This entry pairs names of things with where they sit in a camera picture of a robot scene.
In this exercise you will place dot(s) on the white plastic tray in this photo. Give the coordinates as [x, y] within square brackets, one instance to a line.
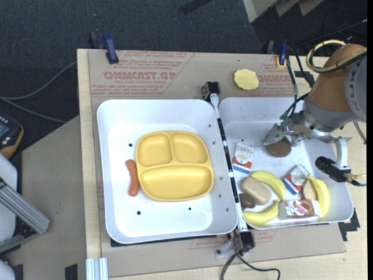
[253, 118]
[122, 214]

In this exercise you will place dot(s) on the brown round biscuit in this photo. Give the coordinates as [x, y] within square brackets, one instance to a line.
[279, 150]

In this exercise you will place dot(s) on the beige bread loaf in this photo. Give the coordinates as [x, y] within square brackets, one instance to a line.
[256, 190]

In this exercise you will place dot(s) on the orange sausage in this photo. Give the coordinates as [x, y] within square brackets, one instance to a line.
[133, 176]

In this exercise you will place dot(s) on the yellow banana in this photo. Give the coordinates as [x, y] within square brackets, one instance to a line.
[262, 216]
[323, 194]
[272, 179]

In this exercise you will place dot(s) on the white packet with orange print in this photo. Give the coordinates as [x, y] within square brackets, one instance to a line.
[300, 209]

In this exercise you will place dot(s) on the thin black and white rod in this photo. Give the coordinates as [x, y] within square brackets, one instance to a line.
[224, 140]

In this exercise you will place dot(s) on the white red blue carton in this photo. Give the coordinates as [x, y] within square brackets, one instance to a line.
[243, 159]
[295, 179]

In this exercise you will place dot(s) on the yellow round biscuit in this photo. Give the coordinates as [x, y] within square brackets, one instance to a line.
[246, 79]

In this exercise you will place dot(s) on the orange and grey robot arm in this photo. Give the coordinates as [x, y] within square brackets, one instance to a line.
[329, 86]

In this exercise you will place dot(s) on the yellow divided plate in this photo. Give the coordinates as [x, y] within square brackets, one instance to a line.
[175, 179]

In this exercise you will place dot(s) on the black cylinder on white bracket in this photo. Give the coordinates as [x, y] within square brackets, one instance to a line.
[329, 166]

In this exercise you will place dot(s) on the small brown oval toy food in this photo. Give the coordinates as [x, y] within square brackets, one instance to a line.
[247, 202]

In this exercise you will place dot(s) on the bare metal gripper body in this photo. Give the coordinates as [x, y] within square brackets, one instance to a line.
[301, 127]

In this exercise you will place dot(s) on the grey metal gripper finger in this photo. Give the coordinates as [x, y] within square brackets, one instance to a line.
[296, 139]
[274, 136]

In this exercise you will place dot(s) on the small beige bread piece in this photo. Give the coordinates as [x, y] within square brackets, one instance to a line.
[309, 192]

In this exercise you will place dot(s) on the brown cardboard board red print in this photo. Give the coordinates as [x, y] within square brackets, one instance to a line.
[163, 74]

